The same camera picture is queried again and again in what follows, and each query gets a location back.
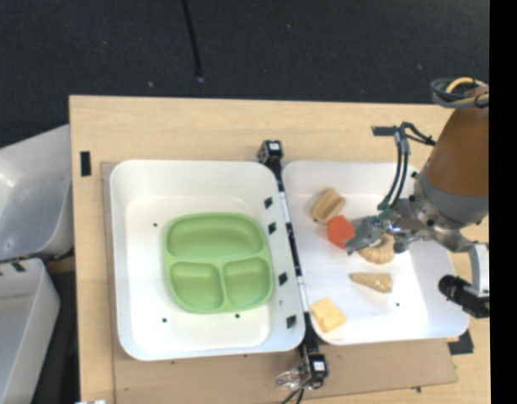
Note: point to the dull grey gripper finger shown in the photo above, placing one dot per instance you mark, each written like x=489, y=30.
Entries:
x=361, y=228
x=356, y=246

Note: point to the beige hot dog bun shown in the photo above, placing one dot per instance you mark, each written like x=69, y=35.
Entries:
x=327, y=204

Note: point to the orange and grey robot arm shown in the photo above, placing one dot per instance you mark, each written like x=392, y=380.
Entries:
x=460, y=158

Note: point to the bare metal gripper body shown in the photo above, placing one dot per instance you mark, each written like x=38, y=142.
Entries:
x=422, y=225

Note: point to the green divided plate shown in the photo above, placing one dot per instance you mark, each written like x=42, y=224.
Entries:
x=216, y=263

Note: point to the black cylinder on white bracket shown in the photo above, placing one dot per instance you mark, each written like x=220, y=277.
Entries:
x=462, y=293

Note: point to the thin black and white rod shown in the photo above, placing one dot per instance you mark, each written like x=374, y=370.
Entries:
x=293, y=242

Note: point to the white plastic tray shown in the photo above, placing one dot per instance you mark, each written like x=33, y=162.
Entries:
x=140, y=267
x=368, y=318

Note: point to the beige croissant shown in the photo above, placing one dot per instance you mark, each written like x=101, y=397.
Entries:
x=378, y=254

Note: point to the yellow cheese wedge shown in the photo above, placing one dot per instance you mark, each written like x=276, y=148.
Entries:
x=327, y=315

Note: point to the red-orange block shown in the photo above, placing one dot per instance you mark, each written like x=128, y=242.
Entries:
x=338, y=230

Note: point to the beige pizza slice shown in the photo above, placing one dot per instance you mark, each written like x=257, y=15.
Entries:
x=374, y=282

